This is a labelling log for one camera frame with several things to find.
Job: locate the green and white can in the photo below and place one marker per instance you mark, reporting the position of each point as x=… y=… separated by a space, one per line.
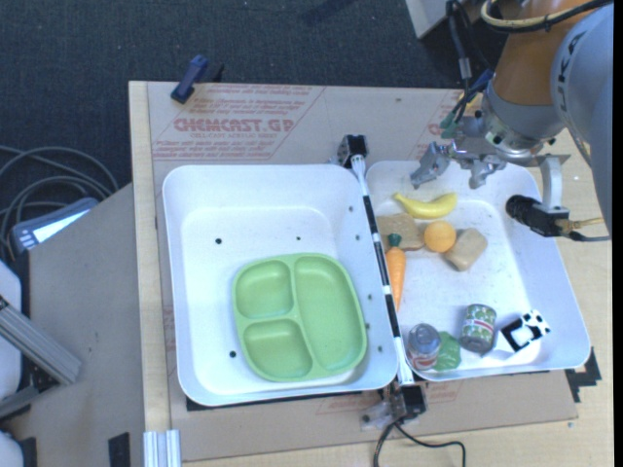
x=478 y=329

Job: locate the orange carrot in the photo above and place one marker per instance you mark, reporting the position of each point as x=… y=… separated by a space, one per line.
x=396 y=270

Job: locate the orange ball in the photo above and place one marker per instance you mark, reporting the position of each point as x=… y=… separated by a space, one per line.
x=439 y=236

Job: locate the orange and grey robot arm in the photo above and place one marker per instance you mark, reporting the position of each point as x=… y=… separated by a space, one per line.
x=528 y=61

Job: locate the green lettuce leaf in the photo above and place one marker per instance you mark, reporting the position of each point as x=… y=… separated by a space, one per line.
x=450 y=353

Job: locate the red and white can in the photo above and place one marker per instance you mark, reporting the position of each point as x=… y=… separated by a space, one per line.
x=422 y=346

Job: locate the black cylinder on white bracket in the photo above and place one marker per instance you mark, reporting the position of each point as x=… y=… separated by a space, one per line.
x=528 y=210

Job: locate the white plastic tray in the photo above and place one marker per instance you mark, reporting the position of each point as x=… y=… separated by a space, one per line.
x=511 y=285
x=272 y=197

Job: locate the tan bread roll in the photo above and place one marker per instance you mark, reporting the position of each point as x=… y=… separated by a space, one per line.
x=466 y=250

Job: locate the brown cardboard board red print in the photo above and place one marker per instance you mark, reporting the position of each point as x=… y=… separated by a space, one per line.
x=233 y=124

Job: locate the brown bread slice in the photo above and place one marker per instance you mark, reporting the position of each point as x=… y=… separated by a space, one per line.
x=396 y=226

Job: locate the yellow banana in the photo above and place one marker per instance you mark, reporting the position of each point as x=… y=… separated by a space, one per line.
x=428 y=206

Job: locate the thin black and white rod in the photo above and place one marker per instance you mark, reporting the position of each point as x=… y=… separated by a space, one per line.
x=380 y=256

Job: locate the black and white carton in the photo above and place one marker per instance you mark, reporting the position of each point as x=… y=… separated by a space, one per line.
x=525 y=331

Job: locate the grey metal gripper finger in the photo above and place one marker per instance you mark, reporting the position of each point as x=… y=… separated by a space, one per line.
x=484 y=170
x=433 y=163

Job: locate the green divided plate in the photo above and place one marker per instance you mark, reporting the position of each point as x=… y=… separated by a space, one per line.
x=321 y=309

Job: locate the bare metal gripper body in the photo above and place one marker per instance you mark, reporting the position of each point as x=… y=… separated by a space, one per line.
x=506 y=146

